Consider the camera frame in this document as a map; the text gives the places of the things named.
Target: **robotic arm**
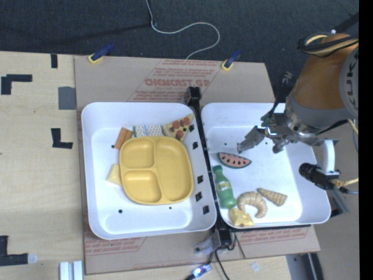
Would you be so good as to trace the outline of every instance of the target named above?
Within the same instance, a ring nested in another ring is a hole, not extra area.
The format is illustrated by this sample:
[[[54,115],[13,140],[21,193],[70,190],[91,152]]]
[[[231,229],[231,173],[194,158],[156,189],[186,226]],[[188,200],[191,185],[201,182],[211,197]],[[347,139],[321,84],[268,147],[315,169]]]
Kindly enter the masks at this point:
[[[237,151],[258,145],[270,138],[273,152],[278,153],[289,143],[303,142],[321,146],[323,161],[317,165],[304,163],[300,174],[324,190],[340,186],[334,170],[334,144],[338,140],[320,139],[319,135],[346,121],[358,118],[358,38],[347,34],[316,34],[299,42],[298,48],[310,54],[299,78],[287,96],[284,113],[273,108],[237,143]],[[291,75],[284,76],[282,86],[288,86]]]

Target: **cardboard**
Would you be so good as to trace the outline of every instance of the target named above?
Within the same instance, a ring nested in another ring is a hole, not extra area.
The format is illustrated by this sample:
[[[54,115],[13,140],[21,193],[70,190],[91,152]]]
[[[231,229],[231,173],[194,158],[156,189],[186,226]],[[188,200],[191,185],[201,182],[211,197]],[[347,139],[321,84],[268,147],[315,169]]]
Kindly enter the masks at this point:
[[[86,274],[206,262],[207,256],[195,254],[194,245],[207,239],[209,231],[122,240],[102,240],[92,233],[87,220],[80,114],[92,102],[182,102],[188,86],[201,88],[201,106],[213,102],[274,101],[264,64],[237,62],[228,72],[221,69],[221,64],[219,61],[104,57],[93,65],[86,56],[75,57]],[[319,250],[313,226],[247,231],[237,233],[237,238],[238,247],[223,252],[221,260]]]

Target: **waffle cone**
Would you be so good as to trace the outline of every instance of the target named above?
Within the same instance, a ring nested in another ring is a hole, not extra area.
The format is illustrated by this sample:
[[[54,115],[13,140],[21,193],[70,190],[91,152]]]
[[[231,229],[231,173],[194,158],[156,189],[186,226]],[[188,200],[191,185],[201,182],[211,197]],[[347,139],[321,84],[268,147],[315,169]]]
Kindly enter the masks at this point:
[[[282,206],[287,199],[287,195],[279,192],[269,191],[263,188],[258,188],[257,191],[260,193],[260,195],[272,201],[278,207]]]

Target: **toy croissant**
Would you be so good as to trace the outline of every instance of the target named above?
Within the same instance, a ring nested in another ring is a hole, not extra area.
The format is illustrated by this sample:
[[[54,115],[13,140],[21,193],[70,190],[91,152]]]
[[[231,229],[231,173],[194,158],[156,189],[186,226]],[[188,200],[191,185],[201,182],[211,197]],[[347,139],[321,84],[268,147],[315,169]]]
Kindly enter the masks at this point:
[[[237,207],[245,212],[245,205],[252,205],[258,209],[256,218],[262,218],[267,214],[267,203],[257,192],[246,192],[241,194],[237,199]]]
[[[279,192],[269,191],[269,190],[266,190],[266,189],[263,189],[263,188],[258,188],[256,190],[262,196],[264,196],[268,200],[271,200],[278,207],[282,206],[285,203],[286,199],[287,199],[287,195],[279,193]]]

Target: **white tray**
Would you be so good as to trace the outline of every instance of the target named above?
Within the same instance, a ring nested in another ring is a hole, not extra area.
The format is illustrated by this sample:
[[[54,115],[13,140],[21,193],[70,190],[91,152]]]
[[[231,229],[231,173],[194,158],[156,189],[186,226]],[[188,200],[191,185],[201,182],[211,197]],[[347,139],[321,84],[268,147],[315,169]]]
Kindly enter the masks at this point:
[[[230,180],[236,198],[244,192],[256,191],[258,187],[288,195],[287,201],[280,207],[267,201],[268,211],[261,219],[255,217],[256,208],[247,206],[255,226],[246,228],[323,223],[330,217],[326,191],[298,172],[302,163],[316,163],[310,146],[301,142],[289,144],[284,151],[274,154],[273,142],[265,138],[258,146],[240,154],[252,160],[249,166],[241,169],[229,168],[217,157],[218,152],[238,155],[237,143],[245,139],[252,127],[260,126],[261,117],[272,106],[273,104],[268,103],[212,103],[204,106],[202,121],[211,167],[223,167],[223,174]],[[283,109],[284,104],[280,104],[276,112],[282,112]],[[225,222],[234,228],[228,209],[220,208],[220,213]]]
[[[194,190],[171,205],[141,205],[131,201],[122,187],[106,181],[119,150],[112,148],[122,127],[167,124],[191,114],[179,103],[92,103],[82,111],[89,225],[102,239],[123,239],[210,229],[216,221],[202,144],[195,118],[194,130],[184,141],[191,160]]]

